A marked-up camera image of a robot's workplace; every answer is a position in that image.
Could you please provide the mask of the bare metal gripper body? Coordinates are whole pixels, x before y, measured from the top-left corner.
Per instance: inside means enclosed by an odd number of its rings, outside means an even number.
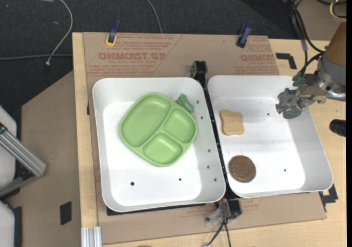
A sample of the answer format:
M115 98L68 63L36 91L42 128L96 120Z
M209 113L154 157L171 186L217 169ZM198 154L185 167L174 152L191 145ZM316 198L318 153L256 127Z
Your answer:
M346 88L326 73L305 74L296 95L307 103L325 103L326 99L345 102Z

